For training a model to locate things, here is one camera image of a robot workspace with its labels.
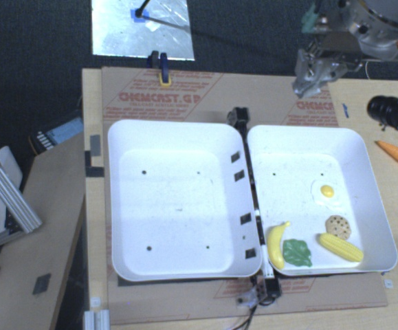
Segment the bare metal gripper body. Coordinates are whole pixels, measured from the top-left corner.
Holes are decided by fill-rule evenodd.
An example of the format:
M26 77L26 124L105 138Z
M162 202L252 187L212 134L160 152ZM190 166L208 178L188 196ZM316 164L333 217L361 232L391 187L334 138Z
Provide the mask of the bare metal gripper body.
M318 28L316 58L359 67L398 61L398 0L339 0L338 12Z

